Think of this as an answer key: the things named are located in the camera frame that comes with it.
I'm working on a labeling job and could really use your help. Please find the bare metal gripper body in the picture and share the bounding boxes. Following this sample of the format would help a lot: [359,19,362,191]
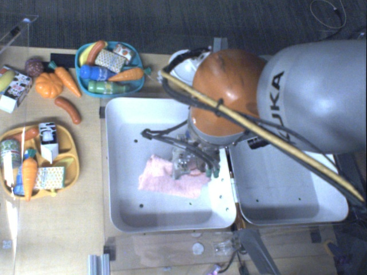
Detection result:
[171,133,221,180]

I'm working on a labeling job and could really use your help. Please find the thin black and white rod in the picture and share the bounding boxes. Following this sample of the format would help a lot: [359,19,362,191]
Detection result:
[225,150,243,230]

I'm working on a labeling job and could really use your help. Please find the cow print carton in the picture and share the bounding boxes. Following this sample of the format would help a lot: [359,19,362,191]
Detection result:
[0,64,33,115]

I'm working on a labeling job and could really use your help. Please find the yellow banana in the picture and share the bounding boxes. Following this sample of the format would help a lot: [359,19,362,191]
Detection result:
[79,41,108,67]

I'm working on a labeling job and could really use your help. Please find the blue bottle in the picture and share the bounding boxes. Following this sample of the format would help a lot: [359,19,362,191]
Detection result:
[79,64,117,81]
[13,164,26,197]

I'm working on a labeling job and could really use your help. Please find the white plastic tray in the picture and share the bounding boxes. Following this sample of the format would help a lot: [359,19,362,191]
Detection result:
[104,97,237,234]
[228,140,350,226]

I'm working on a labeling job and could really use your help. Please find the brown sausage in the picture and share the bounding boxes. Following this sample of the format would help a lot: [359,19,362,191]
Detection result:
[87,40,107,66]
[12,127,40,143]
[54,96,83,125]

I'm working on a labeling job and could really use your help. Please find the yellow divided plate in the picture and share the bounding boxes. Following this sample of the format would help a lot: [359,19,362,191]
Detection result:
[0,124,80,199]

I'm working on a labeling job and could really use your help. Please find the yellow-green corn cob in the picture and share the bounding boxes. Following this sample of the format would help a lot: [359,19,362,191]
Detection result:
[0,69,16,93]

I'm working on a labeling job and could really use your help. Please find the purple grapes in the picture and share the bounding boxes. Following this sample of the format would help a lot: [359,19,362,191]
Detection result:
[24,57,45,78]

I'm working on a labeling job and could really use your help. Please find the blue divided plate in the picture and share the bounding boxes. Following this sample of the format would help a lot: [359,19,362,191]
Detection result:
[75,41,145,99]

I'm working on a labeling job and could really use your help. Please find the black and white carton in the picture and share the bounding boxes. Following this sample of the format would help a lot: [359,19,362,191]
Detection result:
[38,121,60,164]

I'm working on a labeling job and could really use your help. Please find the yellow dotted white packet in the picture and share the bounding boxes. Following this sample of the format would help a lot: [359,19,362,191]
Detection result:
[34,166,67,190]
[94,49,127,74]

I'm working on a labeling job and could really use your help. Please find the orange carrot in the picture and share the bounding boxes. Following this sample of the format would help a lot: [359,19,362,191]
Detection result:
[48,61,83,99]
[108,66,152,83]
[21,148,39,203]

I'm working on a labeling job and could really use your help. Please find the green label bottle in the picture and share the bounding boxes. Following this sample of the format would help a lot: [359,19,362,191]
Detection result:
[0,139,22,187]

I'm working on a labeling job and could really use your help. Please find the black cylinder on white bracket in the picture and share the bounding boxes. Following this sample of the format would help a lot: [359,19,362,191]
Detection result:
[235,133,270,151]

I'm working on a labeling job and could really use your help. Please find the orange pumpkin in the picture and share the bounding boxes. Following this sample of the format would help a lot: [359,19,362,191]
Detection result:
[34,72,64,99]

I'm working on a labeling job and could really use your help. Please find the white and orange can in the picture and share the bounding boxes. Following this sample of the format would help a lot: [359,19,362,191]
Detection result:
[112,43,136,66]

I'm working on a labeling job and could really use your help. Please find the pink cloth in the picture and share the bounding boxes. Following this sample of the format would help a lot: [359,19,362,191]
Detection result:
[138,154,212,199]

